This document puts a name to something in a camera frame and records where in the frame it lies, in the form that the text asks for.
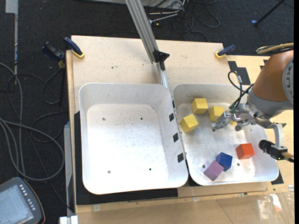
purple cube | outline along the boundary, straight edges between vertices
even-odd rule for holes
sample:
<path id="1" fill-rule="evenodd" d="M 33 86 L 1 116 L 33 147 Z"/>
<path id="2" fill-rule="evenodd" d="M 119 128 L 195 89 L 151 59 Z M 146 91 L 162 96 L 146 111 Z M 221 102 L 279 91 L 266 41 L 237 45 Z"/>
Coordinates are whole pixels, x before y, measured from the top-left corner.
<path id="1" fill-rule="evenodd" d="M 216 157 L 216 161 L 224 167 L 224 172 L 226 172 L 228 169 L 230 169 L 230 167 L 232 166 L 232 160 L 233 157 L 225 154 L 225 153 L 220 153 L 217 155 Z"/>
<path id="2" fill-rule="evenodd" d="M 210 166 L 204 171 L 204 175 L 214 181 L 223 170 L 223 166 L 221 166 L 218 162 L 213 161 Z"/>

black floor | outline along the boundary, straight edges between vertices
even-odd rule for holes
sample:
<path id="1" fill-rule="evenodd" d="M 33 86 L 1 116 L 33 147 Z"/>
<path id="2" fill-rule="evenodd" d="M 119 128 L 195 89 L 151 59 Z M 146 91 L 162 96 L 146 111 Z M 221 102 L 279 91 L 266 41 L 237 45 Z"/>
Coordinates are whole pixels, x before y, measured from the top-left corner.
<path id="1" fill-rule="evenodd" d="M 189 0 L 178 16 L 162 20 L 153 27 L 156 39 L 195 42 L 220 42 L 223 46 L 235 45 L 232 55 L 256 55 L 262 46 L 278 45 L 294 40 L 294 0 L 286 0 L 274 10 L 258 27 L 252 20 L 259 20 L 279 0 Z M 161 11 L 146 8 L 147 13 Z M 151 19 L 162 17 L 149 15 Z M 22 84 L 22 122 L 33 126 L 52 137 L 64 147 L 61 132 L 67 122 L 67 99 L 58 105 L 61 75 L 58 72 L 43 89 L 59 67 L 42 53 L 42 46 L 50 41 L 64 50 L 63 38 L 71 35 L 113 36 L 138 38 L 139 35 L 126 5 L 97 3 L 78 0 L 19 0 L 18 18 L 18 77 Z M 0 62 L 14 69 L 14 16 L 5 13 L 5 0 L 0 0 Z M 11 74 L 0 66 L 0 117 L 19 122 L 19 88 L 7 83 Z M 19 130 L 11 126 L 19 141 Z M 53 142 L 36 133 L 22 130 L 22 149 L 26 174 L 34 178 L 45 178 L 60 167 L 61 155 Z M 9 154 L 5 135 L 0 129 L 0 183 L 17 175 Z M 64 172 L 54 179 L 37 182 L 28 181 L 39 196 L 44 207 L 46 223 L 58 223 L 66 216 Z"/>

blue cube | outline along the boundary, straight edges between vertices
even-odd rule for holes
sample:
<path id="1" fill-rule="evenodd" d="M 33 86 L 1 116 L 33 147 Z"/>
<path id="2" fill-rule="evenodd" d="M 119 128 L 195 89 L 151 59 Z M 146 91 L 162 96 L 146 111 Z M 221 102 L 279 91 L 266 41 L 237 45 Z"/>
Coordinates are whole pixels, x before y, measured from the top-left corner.
<path id="1" fill-rule="evenodd" d="M 224 167 L 224 170 L 223 171 L 227 171 L 230 169 L 230 167 L 232 166 L 232 160 L 233 160 L 233 157 L 228 155 L 228 154 L 225 154 L 225 153 L 220 153 L 217 155 L 216 157 L 216 162 L 218 162 L 221 166 Z"/>

wooden table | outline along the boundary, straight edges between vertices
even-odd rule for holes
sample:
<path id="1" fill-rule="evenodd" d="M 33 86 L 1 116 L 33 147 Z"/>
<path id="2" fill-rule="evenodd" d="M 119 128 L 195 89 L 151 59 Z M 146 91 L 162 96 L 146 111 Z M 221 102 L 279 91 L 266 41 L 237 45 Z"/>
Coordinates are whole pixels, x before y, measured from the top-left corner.
<path id="1" fill-rule="evenodd" d="M 74 114 L 79 111 L 78 91 L 86 83 L 160 83 L 158 69 L 151 64 L 140 39 L 72 36 L 84 52 L 79 59 L 71 51 L 66 52 L 68 80 L 69 117 L 71 131 L 72 170 L 75 170 Z M 229 84 L 228 61 L 247 69 L 253 83 L 267 56 L 226 56 L 216 59 L 214 54 L 223 49 L 221 43 L 157 41 L 159 49 L 169 53 L 165 61 L 170 91 L 178 84 Z M 285 146 L 293 150 L 293 111 L 285 111 L 273 119 L 287 123 L 284 128 Z M 266 130 L 269 140 L 274 141 L 274 132 Z M 285 195 L 294 187 L 294 164 L 278 162 L 282 184 L 271 182 L 239 183 L 215 186 L 195 186 L 188 183 L 178 188 L 177 198 L 141 200 L 138 202 L 75 205 L 79 223 L 232 223 L 224 212 L 221 199 L 238 203 L 241 196 Z"/>

white tray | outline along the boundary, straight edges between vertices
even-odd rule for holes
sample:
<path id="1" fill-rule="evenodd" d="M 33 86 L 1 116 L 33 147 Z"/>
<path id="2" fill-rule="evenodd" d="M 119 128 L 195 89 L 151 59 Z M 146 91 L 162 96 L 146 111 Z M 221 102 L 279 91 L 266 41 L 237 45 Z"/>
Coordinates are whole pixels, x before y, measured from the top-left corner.
<path id="1" fill-rule="evenodd" d="M 240 92 L 229 84 L 181 84 L 173 90 L 173 98 L 178 114 L 178 122 L 192 114 L 191 102 L 195 98 L 206 98 L 208 107 L 224 106 L 226 109 L 239 97 Z M 236 132 L 230 124 L 215 132 L 208 111 L 195 114 L 199 125 L 189 133 L 181 132 L 186 161 L 192 179 L 199 185 L 217 185 L 243 182 L 273 181 L 278 177 L 276 161 L 258 147 L 260 140 L 267 140 L 265 129 L 259 125 L 246 126 Z M 255 155 L 247 160 L 239 160 L 235 148 L 242 143 L 252 143 Z M 224 152 L 233 156 L 232 166 L 222 172 L 214 181 L 204 175 L 216 156 Z"/>
<path id="2" fill-rule="evenodd" d="M 94 194 L 177 188 L 188 179 L 171 93 L 161 84 L 79 91 L 83 184 Z"/>

